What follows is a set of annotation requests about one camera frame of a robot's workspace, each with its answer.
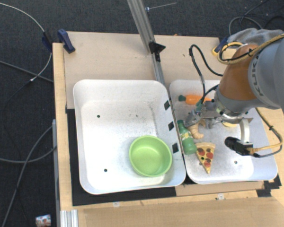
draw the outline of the toy pizza slice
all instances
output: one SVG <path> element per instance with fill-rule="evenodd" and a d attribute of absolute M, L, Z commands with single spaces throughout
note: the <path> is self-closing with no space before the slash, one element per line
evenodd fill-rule
<path fill-rule="evenodd" d="M 200 142 L 195 144 L 197 146 L 197 156 L 205 171 L 209 174 L 213 161 L 213 153 L 215 144 L 210 142 Z"/>

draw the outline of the lime green bowl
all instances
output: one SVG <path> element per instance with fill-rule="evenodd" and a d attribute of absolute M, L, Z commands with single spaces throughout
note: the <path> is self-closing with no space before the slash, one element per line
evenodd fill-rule
<path fill-rule="evenodd" d="M 172 163 L 167 144 L 151 135 L 141 136 L 132 142 L 129 159 L 136 173 L 149 177 L 165 174 Z"/>

